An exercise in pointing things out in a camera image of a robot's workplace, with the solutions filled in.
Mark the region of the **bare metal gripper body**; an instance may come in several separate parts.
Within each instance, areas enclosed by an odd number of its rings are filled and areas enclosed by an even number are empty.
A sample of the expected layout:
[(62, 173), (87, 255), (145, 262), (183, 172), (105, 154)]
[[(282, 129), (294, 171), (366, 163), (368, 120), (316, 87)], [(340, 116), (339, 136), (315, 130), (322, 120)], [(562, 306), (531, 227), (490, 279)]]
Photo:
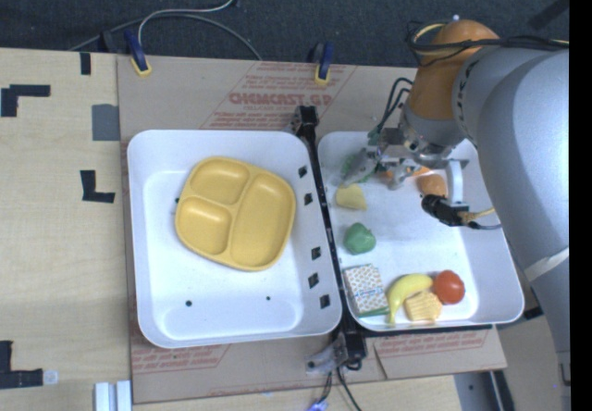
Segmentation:
[(374, 128), (368, 133), (370, 156), (382, 166), (403, 164), (444, 168), (455, 145), (429, 143), (413, 129)]

